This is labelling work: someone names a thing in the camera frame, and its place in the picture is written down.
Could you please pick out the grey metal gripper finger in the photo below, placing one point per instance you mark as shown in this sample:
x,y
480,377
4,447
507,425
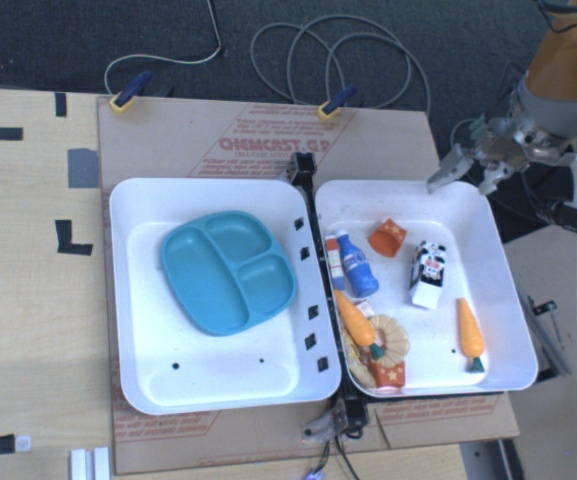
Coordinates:
x,y
450,168
494,178

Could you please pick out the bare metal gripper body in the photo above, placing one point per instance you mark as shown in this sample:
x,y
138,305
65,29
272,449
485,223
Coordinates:
x,y
505,145

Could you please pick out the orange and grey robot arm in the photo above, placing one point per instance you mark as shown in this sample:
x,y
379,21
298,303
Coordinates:
x,y
554,73

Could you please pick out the white plastic tray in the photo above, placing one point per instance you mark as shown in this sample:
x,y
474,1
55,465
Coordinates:
x,y
218,368
438,208

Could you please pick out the orange carton with stars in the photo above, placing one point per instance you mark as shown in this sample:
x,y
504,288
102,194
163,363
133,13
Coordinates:
x,y
389,375
387,240

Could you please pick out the white cow milk carton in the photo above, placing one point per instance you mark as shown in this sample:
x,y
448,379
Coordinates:
x,y
428,273

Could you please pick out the blue toy bottle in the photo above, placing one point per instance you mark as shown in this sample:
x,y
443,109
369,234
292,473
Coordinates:
x,y
360,268

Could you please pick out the thin black rod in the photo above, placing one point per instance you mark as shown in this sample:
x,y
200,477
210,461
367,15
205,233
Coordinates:
x,y
316,228

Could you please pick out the orange white blue packet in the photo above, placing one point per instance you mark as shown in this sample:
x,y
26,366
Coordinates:
x,y
334,263

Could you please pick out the orange toy carrot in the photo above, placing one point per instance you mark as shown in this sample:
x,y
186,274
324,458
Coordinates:
x,y
355,320
469,333

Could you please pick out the white and red packet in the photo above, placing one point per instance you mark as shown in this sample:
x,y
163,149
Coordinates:
x,y
366,309

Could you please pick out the beige round biscuit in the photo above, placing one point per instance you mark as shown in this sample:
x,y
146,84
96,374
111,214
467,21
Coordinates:
x,y
395,340

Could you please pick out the blue divided plate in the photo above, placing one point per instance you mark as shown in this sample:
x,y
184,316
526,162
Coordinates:
x,y
208,278

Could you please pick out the brown cardboard board red print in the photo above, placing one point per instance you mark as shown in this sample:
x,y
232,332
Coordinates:
x,y
168,138

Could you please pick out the black cylinder on white bracket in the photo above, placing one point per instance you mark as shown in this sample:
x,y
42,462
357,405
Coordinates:
x,y
575,183

